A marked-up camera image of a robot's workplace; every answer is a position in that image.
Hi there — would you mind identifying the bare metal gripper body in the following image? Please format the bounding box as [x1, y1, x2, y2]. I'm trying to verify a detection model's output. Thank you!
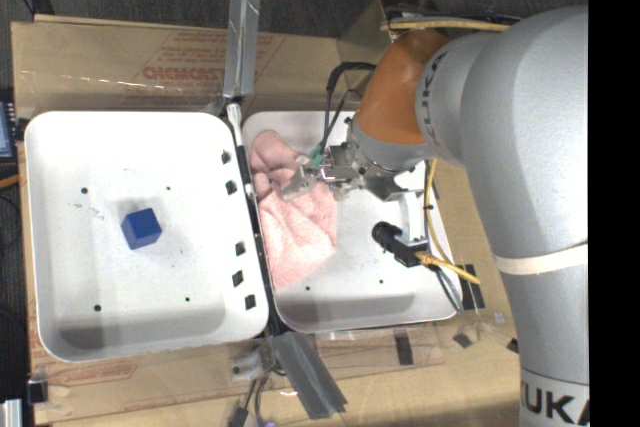
[318, 142, 407, 203]

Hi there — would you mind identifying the pink cloth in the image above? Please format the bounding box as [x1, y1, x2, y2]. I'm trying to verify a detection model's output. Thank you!
[248, 129, 339, 292]

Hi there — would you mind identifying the white plastic tray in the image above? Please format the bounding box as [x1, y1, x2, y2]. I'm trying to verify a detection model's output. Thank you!
[23, 110, 271, 363]
[240, 110, 464, 335]

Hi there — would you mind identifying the blue cube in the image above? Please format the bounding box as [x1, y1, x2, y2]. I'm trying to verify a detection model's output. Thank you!
[120, 207, 164, 251]

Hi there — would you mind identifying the brown cardboard board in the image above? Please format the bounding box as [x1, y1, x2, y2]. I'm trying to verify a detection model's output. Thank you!
[10, 13, 522, 427]

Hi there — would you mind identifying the black cylinder on white bracket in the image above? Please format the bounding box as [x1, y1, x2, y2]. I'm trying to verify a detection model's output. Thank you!
[371, 190, 431, 269]

